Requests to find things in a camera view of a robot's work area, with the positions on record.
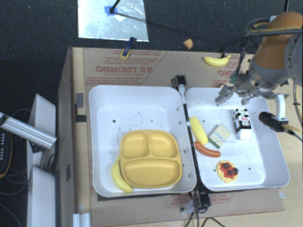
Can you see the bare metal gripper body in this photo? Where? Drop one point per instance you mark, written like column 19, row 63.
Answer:
column 251, row 85

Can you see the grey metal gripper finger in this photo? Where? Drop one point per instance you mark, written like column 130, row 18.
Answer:
column 223, row 94
column 246, row 99

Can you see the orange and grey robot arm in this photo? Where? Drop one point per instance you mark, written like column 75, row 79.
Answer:
column 277, row 46

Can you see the black and white milk carton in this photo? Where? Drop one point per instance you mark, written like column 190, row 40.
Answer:
column 242, row 123

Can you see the yellow banana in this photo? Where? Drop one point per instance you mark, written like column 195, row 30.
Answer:
column 119, row 176
column 216, row 61

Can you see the patterned small carton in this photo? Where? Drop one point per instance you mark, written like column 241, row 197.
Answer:
column 220, row 135

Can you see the yellow corn cob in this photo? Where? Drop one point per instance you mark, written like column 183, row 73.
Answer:
column 198, row 130

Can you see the thin black and white rod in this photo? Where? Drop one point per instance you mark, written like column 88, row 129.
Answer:
column 189, row 131

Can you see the white plastic tray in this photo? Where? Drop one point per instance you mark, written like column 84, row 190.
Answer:
column 132, row 103
column 260, row 155

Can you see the orange sausage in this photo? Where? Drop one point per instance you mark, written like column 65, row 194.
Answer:
column 207, row 150

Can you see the orange wedge piece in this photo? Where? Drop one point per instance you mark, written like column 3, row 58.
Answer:
column 188, row 43

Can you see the yellow pasta with red sauce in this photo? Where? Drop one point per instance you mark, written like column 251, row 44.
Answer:
column 226, row 171

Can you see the brown cardboard board red print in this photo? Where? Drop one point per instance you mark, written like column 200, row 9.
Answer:
column 132, row 67

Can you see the yellow divided plate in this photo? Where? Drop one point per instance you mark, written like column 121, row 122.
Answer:
column 150, row 159

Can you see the black cylinder on white bracket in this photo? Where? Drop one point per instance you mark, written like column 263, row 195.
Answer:
column 272, row 117

